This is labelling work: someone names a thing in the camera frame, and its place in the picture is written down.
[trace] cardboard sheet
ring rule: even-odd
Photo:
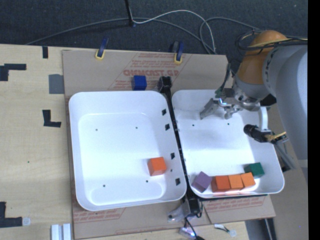
[[[180,228],[183,222],[168,222],[167,212],[180,201],[150,204],[99,212],[84,210],[75,196],[68,102],[73,94],[90,91],[130,91],[134,75],[144,75],[147,90],[157,86],[161,76],[170,76],[172,94],[183,89],[217,89],[222,84],[227,58],[224,55],[184,54],[174,63],[173,53],[107,50],[103,60],[95,50],[62,51],[66,123],[75,239]],[[231,79],[226,87],[231,86]],[[192,224],[208,225],[275,216],[269,196],[234,198],[204,202],[205,212]]]

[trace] black pole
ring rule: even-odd
[[[135,27],[136,24],[134,23],[134,19],[132,18],[131,10],[130,10],[130,7],[129,7],[129,1],[128,0],[124,0],[124,2],[125,2],[126,12],[128,13],[129,26],[130,27]]]

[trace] orange block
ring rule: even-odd
[[[241,190],[244,188],[240,174],[229,175],[228,177],[231,190]]]
[[[165,159],[162,156],[151,158],[148,161],[148,169],[150,176],[164,174],[167,170]]]
[[[219,175],[212,178],[211,188],[213,192],[225,192],[230,190],[230,181],[227,175]]]
[[[243,173],[240,175],[244,188],[254,186],[256,184],[252,172]]]

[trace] green block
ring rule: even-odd
[[[258,179],[261,176],[265,175],[264,169],[262,168],[261,163],[259,162],[247,165],[246,167],[244,167],[244,171],[246,173],[252,173],[255,179]]]

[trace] purple cube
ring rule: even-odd
[[[199,192],[203,193],[210,185],[212,177],[206,175],[203,171],[201,171],[194,179],[191,184]]]

